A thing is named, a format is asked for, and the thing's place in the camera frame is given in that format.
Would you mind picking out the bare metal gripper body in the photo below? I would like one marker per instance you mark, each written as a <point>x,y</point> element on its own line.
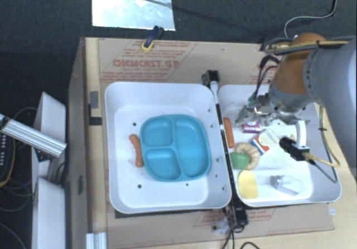
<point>267,104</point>

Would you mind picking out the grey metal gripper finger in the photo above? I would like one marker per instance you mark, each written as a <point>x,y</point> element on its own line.
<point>245,115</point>
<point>267,119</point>

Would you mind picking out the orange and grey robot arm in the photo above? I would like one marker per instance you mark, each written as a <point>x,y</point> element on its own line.
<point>329,75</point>

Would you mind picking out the pink and white carton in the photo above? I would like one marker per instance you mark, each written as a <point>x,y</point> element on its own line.
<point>251,127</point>

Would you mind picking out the white orange blue carton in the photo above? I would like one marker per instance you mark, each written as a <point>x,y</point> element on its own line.
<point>265,140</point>

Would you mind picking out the orange sausage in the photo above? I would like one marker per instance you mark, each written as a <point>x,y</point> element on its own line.
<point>136,150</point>
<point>229,132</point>

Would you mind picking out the thin black and white rod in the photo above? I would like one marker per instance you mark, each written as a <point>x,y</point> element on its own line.
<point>220,115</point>

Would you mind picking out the beige croissant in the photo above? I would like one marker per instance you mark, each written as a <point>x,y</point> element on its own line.
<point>253,153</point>

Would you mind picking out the green rounded toy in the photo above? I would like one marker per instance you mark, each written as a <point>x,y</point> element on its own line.
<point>239,160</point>

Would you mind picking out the white plastic tray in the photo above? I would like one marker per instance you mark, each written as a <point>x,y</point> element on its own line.
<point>279,167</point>
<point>125,186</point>

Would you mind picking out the clear plastic bottle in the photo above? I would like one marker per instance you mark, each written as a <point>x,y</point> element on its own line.
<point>284,185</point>

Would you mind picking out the yellow flat slice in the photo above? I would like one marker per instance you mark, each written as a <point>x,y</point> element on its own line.
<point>247,185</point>

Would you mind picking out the blue divided plate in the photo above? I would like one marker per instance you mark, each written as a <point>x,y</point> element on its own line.
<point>175,147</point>

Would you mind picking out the brown cardboard board red print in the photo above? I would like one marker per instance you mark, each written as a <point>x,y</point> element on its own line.
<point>156,64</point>

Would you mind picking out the black cylinder on white bracket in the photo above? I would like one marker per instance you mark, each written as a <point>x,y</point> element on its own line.
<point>291,147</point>

